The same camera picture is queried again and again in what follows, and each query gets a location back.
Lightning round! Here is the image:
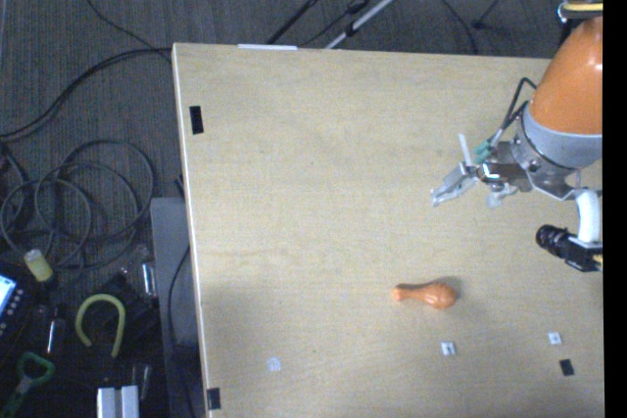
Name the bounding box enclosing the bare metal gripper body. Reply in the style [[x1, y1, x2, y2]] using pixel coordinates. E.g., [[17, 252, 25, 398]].
[[476, 137, 583, 202]]

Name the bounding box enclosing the black cylinder on white bracket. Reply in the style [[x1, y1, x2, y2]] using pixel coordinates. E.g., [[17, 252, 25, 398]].
[[535, 189, 604, 273]]

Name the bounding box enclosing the pale wood board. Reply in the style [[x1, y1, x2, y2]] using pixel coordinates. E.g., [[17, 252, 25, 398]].
[[170, 42, 604, 418]]

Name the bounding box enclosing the orange toy chicken drumstick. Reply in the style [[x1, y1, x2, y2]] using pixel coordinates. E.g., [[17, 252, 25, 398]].
[[391, 281, 458, 311]]

